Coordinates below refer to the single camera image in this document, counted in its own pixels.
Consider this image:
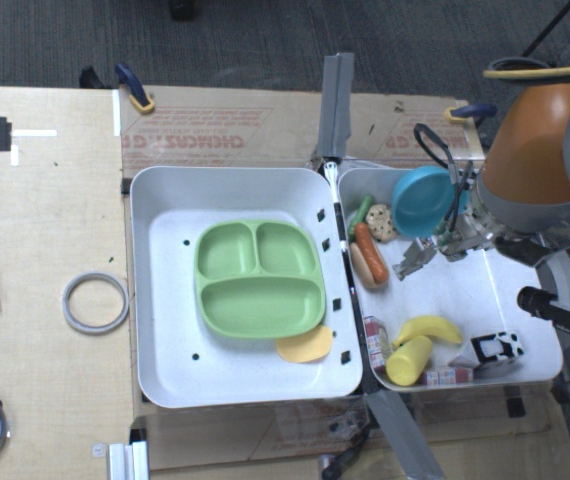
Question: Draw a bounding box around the orange sausage in bun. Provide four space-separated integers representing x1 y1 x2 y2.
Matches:
348 221 391 290

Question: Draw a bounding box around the beige chocolate chip biscuit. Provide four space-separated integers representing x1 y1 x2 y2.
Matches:
364 203 398 244

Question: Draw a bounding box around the small red and white box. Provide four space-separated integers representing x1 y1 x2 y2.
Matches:
416 365 475 388

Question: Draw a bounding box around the white tape ring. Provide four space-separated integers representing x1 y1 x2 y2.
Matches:
61 270 131 336

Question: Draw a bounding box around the brown cardboard board red print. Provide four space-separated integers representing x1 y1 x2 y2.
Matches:
118 84 569 472

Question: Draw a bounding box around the black cylinder on white bracket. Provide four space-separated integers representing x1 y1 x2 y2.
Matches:
516 247 570 335

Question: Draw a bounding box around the yellow flat round slice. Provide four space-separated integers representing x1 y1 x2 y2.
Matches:
274 323 335 365

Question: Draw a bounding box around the white plastic tray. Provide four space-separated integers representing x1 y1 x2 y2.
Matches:
129 165 365 410
336 164 565 394

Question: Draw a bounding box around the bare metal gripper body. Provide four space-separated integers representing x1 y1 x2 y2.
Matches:
433 201 506 263

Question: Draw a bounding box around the green divided plate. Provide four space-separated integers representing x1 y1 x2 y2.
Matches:
194 219 328 341

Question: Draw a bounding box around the blue bowl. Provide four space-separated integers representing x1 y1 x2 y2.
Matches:
390 164 471 240

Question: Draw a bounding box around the black and white cow carton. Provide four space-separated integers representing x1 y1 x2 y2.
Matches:
447 331 526 372

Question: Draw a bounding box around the thin black and white rod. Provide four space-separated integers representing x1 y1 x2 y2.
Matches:
322 159 369 369

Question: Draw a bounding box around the yellow banana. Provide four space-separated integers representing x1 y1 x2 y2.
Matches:
390 314 464 350

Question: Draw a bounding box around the yellow bottle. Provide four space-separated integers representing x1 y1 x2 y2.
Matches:
384 334 435 388

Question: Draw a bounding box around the red and white carton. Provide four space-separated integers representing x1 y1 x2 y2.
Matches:
362 315 394 372

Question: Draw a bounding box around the green toy vegetable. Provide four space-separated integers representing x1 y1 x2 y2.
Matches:
346 194 375 244

